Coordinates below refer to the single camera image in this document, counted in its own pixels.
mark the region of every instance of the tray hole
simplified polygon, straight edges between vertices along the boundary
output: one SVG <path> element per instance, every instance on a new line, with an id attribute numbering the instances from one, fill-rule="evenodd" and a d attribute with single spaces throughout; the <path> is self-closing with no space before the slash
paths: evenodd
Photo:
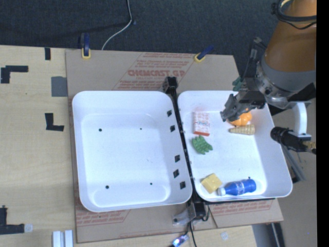
<path id="1" fill-rule="evenodd" d="M 185 184 L 185 181 L 183 181 L 183 182 L 180 182 L 180 189 L 183 189 L 183 188 L 185 188 L 186 187 L 186 184 Z"/>
<path id="2" fill-rule="evenodd" d="M 178 175 L 179 175 L 179 171 L 178 171 L 178 169 L 176 169 L 176 170 L 173 172 L 173 174 L 174 174 L 174 178 L 178 177 Z"/>

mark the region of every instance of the bottle cap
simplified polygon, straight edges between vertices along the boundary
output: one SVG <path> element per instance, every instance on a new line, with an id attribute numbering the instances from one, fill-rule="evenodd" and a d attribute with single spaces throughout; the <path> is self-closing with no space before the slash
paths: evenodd
<path id="1" fill-rule="evenodd" d="M 220 187 L 220 188 L 217 190 L 217 193 L 218 193 L 219 196 L 224 196 L 224 195 L 226 195 L 226 190 L 225 190 L 225 188 Z"/>

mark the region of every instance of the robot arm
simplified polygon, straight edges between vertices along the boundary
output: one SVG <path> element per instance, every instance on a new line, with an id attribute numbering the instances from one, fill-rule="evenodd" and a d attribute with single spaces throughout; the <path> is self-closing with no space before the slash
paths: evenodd
<path id="1" fill-rule="evenodd" d="M 296 106 L 288 99 L 316 81 L 316 7 L 317 0 L 279 0 L 272 5 L 272 13 L 280 21 L 267 47 L 254 39 L 250 60 L 257 60 L 257 47 L 264 53 L 252 72 L 246 69 L 233 82 L 233 90 L 238 93 L 229 96 L 221 112 L 223 121 L 235 121 L 243 113 L 263 108 L 265 103 L 283 110 Z"/>

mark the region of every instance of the white cable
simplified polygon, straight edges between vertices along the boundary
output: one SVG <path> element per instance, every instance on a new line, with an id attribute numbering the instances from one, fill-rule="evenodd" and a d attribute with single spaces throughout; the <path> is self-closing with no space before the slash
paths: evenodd
<path id="1" fill-rule="evenodd" d="M 107 43 L 112 39 L 114 38 L 116 35 L 120 34 L 121 32 L 125 31 L 129 26 L 130 24 L 132 23 L 133 21 L 133 16 L 132 16 L 132 13 L 131 13 L 131 10 L 130 10 L 130 4 L 129 4 L 129 0 L 127 0 L 127 6 L 128 6 L 128 11 L 129 11 L 129 16 L 130 16 L 130 21 L 129 23 L 124 27 L 122 28 L 120 31 L 116 32 L 115 34 L 113 34 L 112 36 L 110 36 L 106 42 L 104 43 L 103 47 L 102 47 L 102 50 L 104 50 L 104 47 L 107 45 Z"/>

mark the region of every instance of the orange toy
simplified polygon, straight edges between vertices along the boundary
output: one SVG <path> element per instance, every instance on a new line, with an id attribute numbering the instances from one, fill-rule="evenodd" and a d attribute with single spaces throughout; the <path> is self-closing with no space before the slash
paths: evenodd
<path id="1" fill-rule="evenodd" d="M 251 112 L 243 113 L 240 115 L 240 118 L 230 123 L 234 126 L 245 126 L 252 119 Z"/>

